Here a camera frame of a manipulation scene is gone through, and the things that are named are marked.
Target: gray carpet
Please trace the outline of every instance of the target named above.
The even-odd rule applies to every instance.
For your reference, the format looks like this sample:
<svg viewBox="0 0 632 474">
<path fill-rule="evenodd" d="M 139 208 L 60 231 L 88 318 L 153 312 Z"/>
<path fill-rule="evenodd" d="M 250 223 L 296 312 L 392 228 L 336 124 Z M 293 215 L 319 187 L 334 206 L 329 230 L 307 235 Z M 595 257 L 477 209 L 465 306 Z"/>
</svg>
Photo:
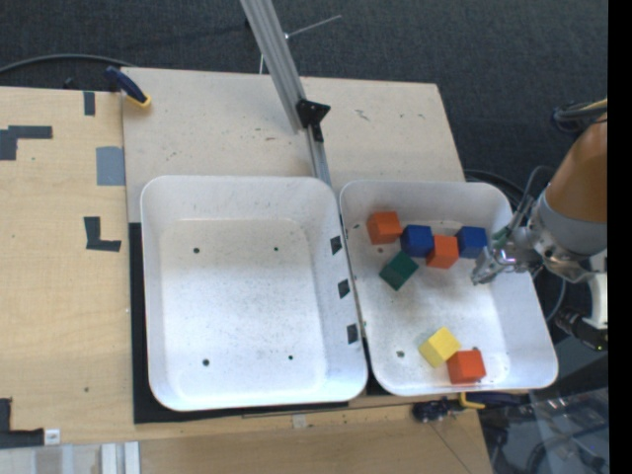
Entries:
<svg viewBox="0 0 632 474">
<path fill-rule="evenodd" d="M 553 109 L 607 96 L 608 0 L 274 0 L 301 75 L 436 83 L 466 169 L 524 186 L 571 140 Z M 0 0 L 0 68 L 43 54 L 258 72 L 238 0 Z M 107 89 L 105 65 L 55 61 L 0 85 Z"/>
</svg>

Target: black clamp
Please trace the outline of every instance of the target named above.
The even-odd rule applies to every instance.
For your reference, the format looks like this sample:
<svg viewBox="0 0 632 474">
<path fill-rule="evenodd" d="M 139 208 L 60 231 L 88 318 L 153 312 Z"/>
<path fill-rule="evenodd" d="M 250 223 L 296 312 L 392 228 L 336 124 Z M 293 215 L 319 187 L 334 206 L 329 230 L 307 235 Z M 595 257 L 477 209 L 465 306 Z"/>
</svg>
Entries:
<svg viewBox="0 0 632 474">
<path fill-rule="evenodd" d="M 296 110 L 298 111 L 298 117 L 303 125 L 303 128 L 308 126 L 312 127 L 314 132 L 314 140 L 317 142 L 323 142 L 323 131 L 320 128 L 320 121 L 327 115 L 330 106 L 324 104 L 318 104 L 316 102 L 310 102 L 309 100 L 301 99 L 296 104 Z"/>
</svg>

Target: green cube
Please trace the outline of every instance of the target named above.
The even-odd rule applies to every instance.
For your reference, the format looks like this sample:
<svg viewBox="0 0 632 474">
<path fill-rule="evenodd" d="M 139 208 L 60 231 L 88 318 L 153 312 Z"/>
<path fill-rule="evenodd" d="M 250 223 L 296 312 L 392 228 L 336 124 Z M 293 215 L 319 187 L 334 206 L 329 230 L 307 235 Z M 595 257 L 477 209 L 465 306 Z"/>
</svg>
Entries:
<svg viewBox="0 0 632 474">
<path fill-rule="evenodd" d="M 397 291 L 418 268 L 419 265 L 411 257 L 400 251 L 386 264 L 379 276 Z"/>
</svg>

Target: black tape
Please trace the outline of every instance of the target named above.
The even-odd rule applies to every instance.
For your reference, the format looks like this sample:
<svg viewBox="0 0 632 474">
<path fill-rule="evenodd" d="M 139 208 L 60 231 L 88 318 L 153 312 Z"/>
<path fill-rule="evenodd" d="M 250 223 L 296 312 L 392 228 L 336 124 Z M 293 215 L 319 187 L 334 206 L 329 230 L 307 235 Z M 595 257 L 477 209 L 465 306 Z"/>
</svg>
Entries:
<svg viewBox="0 0 632 474">
<path fill-rule="evenodd" d="M 0 160 L 14 161 L 18 154 L 18 139 L 9 130 L 0 130 Z"/>
<path fill-rule="evenodd" d="M 351 291 L 351 286 L 349 285 L 349 280 L 344 279 L 338 283 L 338 294 L 341 298 L 345 298 L 349 292 Z"/>
<path fill-rule="evenodd" d="M 343 249 L 343 241 L 341 240 L 340 235 L 337 235 L 333 239 L 330 239 L 329 242 L 332 245 L 332 255 L 335 255 L 341 249 Z"/>
<path fill-rule="evenodd" d="M 104 241 L 101 240 L 101 218 L 98 216 L 86 216 L 83 218 L 86 225 L 86 235 L 88 242 L 86 249 L 94 249 L 98 251 L 115 251 L 120 250 L 120 241 Z"/>
<path fill-rule="evenodd" d="M 11 431 L 11 399 L 0 399 L 0 449 L 42 446 L 43 429 Z"/>
<path fill-rule="evenodd" d="M 359 330 L 356 323 L 347 326 L 347 342 L 353 344 L 359 339 Z"/>
<path fill-rule="evenodd" d="M 91 91 L 83 92 L 83 114 L 94 116 L 96 113 L 95 94 Z"/>
<path fill-rule="evenodd" d="M 52 138 L 52 126 L 11 126 L 9 134 L 15 138 Z"/>
<path fill-rule="evenodd" d="M 9 126 L 0 130 L 0 161 L 15 161 L 19 138 L 52 138 L 52 126 Z"/>
</svg>

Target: cube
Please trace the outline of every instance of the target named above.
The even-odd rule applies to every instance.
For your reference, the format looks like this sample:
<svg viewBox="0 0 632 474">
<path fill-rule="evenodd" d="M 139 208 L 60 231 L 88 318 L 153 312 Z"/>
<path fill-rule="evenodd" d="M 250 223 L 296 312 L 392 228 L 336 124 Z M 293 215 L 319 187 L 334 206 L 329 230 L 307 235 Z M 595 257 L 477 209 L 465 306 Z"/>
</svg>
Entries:
<svg viewBox="0 0 632 474">
<path fill-rule="evenodd" d="M 456 232 L 456 241 L 461 258 L 475 259 L 487 247 L 487 233 L 479 226 L 462 226 Z"/>
<path fill-rule="evenodd" d="M 399 241 L 402 251 L 413 258 L 425 258 L 435 247 L 433 231 L 424 225 L 408 225 Z"/>
<path fill-rule="evenodd" d="M 391 244 L 397 241 L 404 231 L 394 210 L 374 212 L 366 221 L 366 228 L 373 245 Z"/>
<path fill-rule="evenodd" d="M 487 374 L 478 350 L 456 352 L 447 360 L 447 372 L 452 384 L 474 383 Z"/>
<path fill-rule="evenodd" d="M 461 343 L 446 327 L 441 327 L 419 346 L 419 353 L 430 365 L 438 367 L 460 349 Z"/>
<path fill-rule="evenodd" d="M 438 269 L 449 269 L 459 258 L 456 237 L 435 235 L 434 248 L 426 256 L 426 265 Z"/>
<path fill-rule="evenodd" d="M 418 268 L 419 265 L 411 257 L 400 251 L 386 264 L 379 276 L 397 291 Z"/>
</svg>

